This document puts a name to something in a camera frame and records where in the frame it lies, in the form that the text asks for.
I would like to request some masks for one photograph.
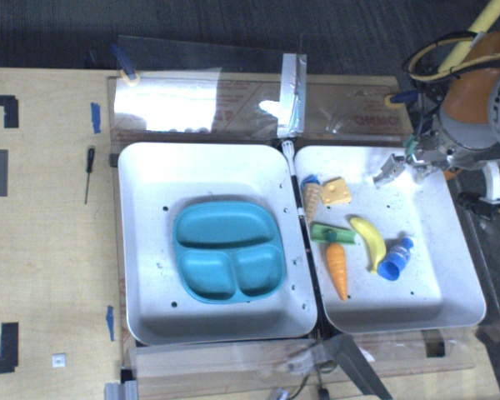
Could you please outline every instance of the blue toy bottle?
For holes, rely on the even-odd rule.
[[[377,273],[391,280],[398,280],[400,273],[411,259],[410,250],[413,247],[413,240],[409,237],[404,237],[402,241],[391,247],[385,258],[377,266]]]

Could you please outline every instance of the blue divided tray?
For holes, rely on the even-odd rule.
[[[182,285],[198,301],[255,301],[272,295],[285,279],[278,226],[257,204],[186,207],[174,221],[172,240]]]

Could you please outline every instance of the light wood surface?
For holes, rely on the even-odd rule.
[[[123,360],[113,174],[108,165],[109,71],[0,68],[0,94],[19,100],[20,128],[4,129],[8,195],[0,197],[0,324],[19,322],[19,366],[0,375],[0,398],[102,399]],[[102,109],[94,134],[91,103]],[[97,150],[87,206],[87,148]],[[115,341],[107,306],[114,307]],[[474,366],[382,380],[395,398],[499,399],[485,347],[472,337]],[[52,355],[67,366],[52,367]],[[333,398],[359,396],[351,382]],[[200,397],[268,399],[270,391]],[[316,399],[314,386],[300,399]]]

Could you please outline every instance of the carrot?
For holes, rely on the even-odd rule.
[[[347,258],[344,247],[339,243],[331,243],[326,250],[327,267],[339,297],[348,298]]]

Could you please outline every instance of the banana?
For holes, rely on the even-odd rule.
[[[362,217],[353,217],[350,219],[353,229],[356,230],[368,245],[370,258],[372,259],[372,268],[370,272],[376,274],[378,264],[385,258],[387,247],[383,241],[382,234],[367,219]]]

